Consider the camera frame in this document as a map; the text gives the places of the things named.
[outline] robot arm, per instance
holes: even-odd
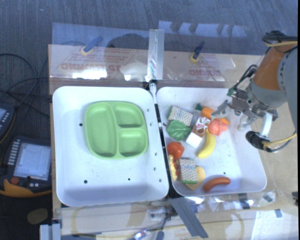
[[[241,115],[238,130],[244,130],[256,119],[263,119],[259,132],[249,131],[247,140],[256,148],[263,149],[263,142],[269,142],[268,134],[272,121],[278,118],[276,108],[288,103],[295,132],[298,133],[298,38],[285,36],[278,31],[263,38],[270,48],[259,66],[250,66],[241,79],[228,91],[232,101],[227,100],[212,113],[211,118],[225,117],[230,111]],[[249,78],[245,89],[239,84]]]

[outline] brown sausage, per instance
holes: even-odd
[[[216,185],[228,185],[230,182],[231,180],[228,177],[216,177],[204,184],[203,190],[209,191]]]

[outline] table surface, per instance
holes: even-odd
[[[49,46],[49,70],[50,75],[55,68],[53,65],[53,45]],[[68,45],[60,48],[60,51],[69,49]],[[175,67],[178,71],[179,61],[186,61],[189,52],[164,52],[165,69]],[[213,54],[216,70],[225,78],[222,85],[229,87],[228,83],[235,83],[244,71],[252,64],[256,64],[262,57],[258,55],[240,54]],[[133,86],[140,86],[141,82],[130,82]],[[190,85],[202,85],[209,87],[214,81],[188,81]],[[62,86],[95,86],[96,82],[89,80],[50,77],[49,93]],[[269,137],[271,140],[281,140],[294,131],[287,104],[277,109],[279,118],[273,122]],[[162,217],[162,207],[165,203],[122,203],[118,205],[99,205],[91,207],[63,207],[56,193],[56,166],[54,150],[54,117],[53,106],[50,105],[51,115],[51,147],[52,147],[52,202],[53,214],[56,219],[62,219],[62,235],[91,234],[102,232],[96,239],[129,239],[140,229],[158,226]],[[253,123],[252,129],[260,129],[262,120]],[[216,203],[206,201],[205,205],[198,206],[196,213],[199,221],[211,239],[298,239],[299,216],[298,206],[292,197],[292,192],[298,191],[298,138],[295,137],[284,149],[275,153],[259,151],[263,166],[266,168],[269,198],[275,201],[267,202],[264,198],[250,199],[249,209],[244,209],[238,202],[224,200]],[[166,239],[199,239],[191,237],[179,216],[167,221],[163,229]],[[156,239],[156,232],[144,239]]]

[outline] carrot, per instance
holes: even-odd
[[[211,107],[208,107],[208,106],[205,106],[202,110],[201,110],[201,114],[208,118],[208,119],[211,119],[211,114],[215,112]],[[223,118],[220,118],[221,122],[223,122],[224,124],[227,124],[227,125],[230,125],[230,122],[225,119],[224,117]]]

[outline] white tray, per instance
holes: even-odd
[[[148,130],[145,153],[126,159],[98,158],[85,137],[86,108],[98,101],[125,101],[139,106]],[[136,87],[64,86],[52,97],[56,193],[71,207],[145,202],[169,190],[154,101]]]
[[[191,88],[191,87],[163,87],[157,92],[157,103],[163,123],[165,144],[175,141],[167,134],[169,125],[168,114],[172,105],[193,113],[196,105],[207,106],[214,110],[225,100],[227,96],[225,88]],[[182,196],[204,197],[209,195],[235,194],[260,192],[267,184],[267,177],[259,155],[259,152],[246,140],[247,128],[238,131],[237,126],[240,117],[232,112],[228,117],[230,126],[220,136],[216,136],[216,146],[213,153],[207,158],[198,158],[196,154],[202,149],[204,141],[197,149],[180,141],[185,150],[182,157],[191,158],[196,166],[205,170],[206,178],[202,186],[210,179],[217,176],[225,176],[231,179],[228,185],[218,185],[205,192],[201,187],[196,191],[191,190],[181,181],[173,182],[174,189]]]

